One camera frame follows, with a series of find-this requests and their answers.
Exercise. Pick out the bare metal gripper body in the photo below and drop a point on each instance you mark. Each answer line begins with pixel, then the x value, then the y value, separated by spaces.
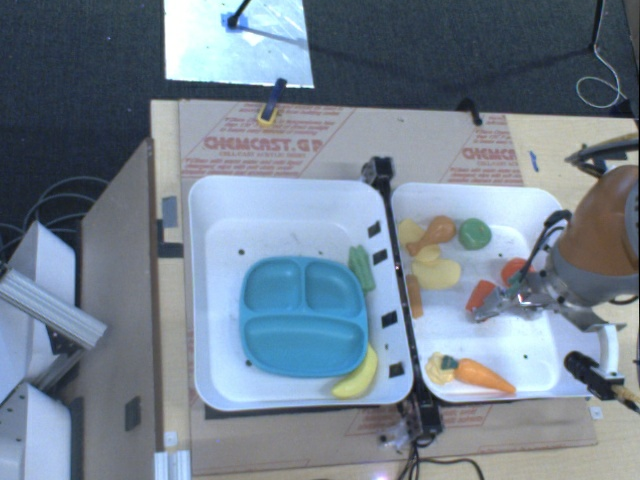
pixel 537 295

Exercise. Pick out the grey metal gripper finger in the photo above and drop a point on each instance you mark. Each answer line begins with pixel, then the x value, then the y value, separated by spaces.
pixel 484 314
pixel 495 296

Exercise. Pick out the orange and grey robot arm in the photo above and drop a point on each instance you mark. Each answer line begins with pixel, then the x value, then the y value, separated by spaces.
pixel 597 228

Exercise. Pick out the red-orange wedge piece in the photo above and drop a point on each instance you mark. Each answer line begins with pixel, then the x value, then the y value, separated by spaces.
pixel 479 294

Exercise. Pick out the white plastic tray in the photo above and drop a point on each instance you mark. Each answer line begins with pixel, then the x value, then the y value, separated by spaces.
pixel 280 233
pixel 500 338

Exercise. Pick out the red round tomato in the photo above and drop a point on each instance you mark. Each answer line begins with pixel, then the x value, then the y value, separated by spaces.
pixel 512 269

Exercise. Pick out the orange carrot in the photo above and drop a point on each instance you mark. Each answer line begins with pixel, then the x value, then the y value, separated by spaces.
pixel 482 374

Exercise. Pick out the green round fruit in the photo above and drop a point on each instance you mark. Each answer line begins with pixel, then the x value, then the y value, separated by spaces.
pixel 474 234

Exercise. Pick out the orange sausage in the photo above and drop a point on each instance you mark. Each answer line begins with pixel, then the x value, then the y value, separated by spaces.
pixel 414 297

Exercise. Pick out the yellow lumpy toy food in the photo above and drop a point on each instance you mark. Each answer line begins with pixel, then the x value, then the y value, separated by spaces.
pixel 437 370

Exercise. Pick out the small yellow potato crisp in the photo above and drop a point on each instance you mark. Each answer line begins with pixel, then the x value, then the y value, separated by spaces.
pixel 409 230
pixel 429 254

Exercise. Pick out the orange chicken drumstick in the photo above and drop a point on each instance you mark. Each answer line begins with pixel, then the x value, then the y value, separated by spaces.
pixel 435 233

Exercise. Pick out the thin black and white rod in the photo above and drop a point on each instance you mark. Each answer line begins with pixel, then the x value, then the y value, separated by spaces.
pixel 400 278

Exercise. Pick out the green pea pod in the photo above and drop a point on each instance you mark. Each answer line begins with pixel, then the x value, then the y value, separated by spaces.
pixel 363 268

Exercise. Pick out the yellow banana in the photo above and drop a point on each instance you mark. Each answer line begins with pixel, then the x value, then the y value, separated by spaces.
pixel 361 380

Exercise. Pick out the blue divided plate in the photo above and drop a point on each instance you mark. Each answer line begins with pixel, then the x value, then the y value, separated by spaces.
pixel 300 318

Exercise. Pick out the brown cardboard board red print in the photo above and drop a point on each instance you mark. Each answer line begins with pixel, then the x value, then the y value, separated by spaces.
pixel 320 138

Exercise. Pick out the black cylinder on white bracket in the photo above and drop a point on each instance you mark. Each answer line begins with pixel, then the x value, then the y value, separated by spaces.
pixel 600 373

